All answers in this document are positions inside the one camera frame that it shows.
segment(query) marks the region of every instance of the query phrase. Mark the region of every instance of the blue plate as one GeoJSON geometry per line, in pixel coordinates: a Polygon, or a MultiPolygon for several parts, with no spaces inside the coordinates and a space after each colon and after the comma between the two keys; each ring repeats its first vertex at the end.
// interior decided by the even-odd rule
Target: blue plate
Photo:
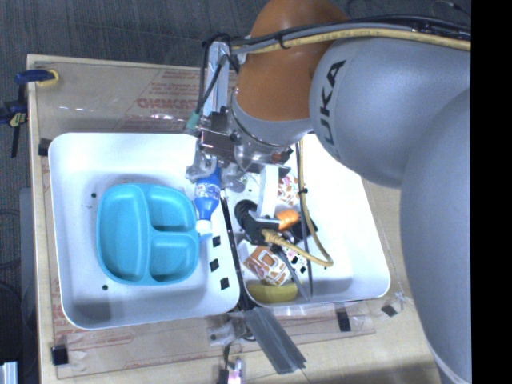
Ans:
{"type": "Polygon", "coordinates": [[[177,283],[195,270],[199,236],[195,208],[168,186],[112,186],[98,207],[96,240],[103,271],[135,285],[177,283]]]}

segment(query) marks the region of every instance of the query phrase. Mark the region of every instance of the banana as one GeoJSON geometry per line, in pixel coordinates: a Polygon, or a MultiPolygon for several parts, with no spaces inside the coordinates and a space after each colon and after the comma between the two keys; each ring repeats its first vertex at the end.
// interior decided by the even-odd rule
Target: banana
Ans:
{"type": "Polygon", "coordinates": [[[298,292],[297,285],[293,282],[283,286],[253,284],[248,285],[247,290],[254,300],[261,303],[291,302],[298,292]]]}

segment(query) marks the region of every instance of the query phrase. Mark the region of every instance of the blue bottle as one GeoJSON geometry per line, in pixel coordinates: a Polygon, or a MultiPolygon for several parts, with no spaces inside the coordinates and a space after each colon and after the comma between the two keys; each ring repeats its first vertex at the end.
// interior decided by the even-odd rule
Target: blue bottle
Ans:
{"type": "Polygon", "coordinates": [[[220,168],[216,168],[210,176],[200,178],[195,184],[194,204],[198,212],[196,229],[200,234],[211,233],[211,215],[221,199],[220,175],[220,168]]]}

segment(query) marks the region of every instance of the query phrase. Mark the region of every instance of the orange object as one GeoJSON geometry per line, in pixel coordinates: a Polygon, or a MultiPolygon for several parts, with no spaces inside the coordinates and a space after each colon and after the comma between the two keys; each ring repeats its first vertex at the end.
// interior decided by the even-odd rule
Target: orange object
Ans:
{"type": "Polygon", "coordinates": [[[280,232],[292,227],[295,223],[297,223],[300,220],[298,212],[293,209],[282,210],[281,212],[277,213],[275,217],[279,219],[278,230],[280,232]]]}
{"type": "MultiPolygon", "coordinates": [[[[343,22],[349,18],[327,0],[270,0],[250,32],[252,38],[296,26],[343,22]]],[[[250,116],[267,121],[308,118],[311,79],[332,42],[316,42],[264,54],[248,54],[235,95],[250,116]]]]}

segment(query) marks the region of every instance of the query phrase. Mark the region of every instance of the dark floor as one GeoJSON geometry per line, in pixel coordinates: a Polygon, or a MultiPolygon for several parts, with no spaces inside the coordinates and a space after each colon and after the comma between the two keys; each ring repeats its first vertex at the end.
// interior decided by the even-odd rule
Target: dark floor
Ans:
{"type": "MultiPolygon", "coordinates": [[[[198,66],[202,38],[247,35],[268,1],[0,0],[0,100],[16,99],[14,76],[28,53],[198,66]]],[[[471,0],[330,1],[352,18],[417,14],[470,25],[471,0]]],[[[20,190],[30,186],[26,125],[16,158],[13,131],[0,125],[0,364],[20,359],[27,323],[19,220],[20,190]]]]}

